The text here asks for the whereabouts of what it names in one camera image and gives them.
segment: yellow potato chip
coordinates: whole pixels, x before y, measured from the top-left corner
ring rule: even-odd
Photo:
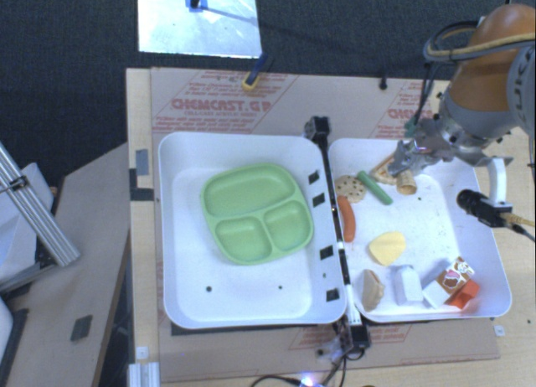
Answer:
[[[389,266],[404,252],[405,238],[401,232],[386,232],[374,238],[368,249],[380,265]]]

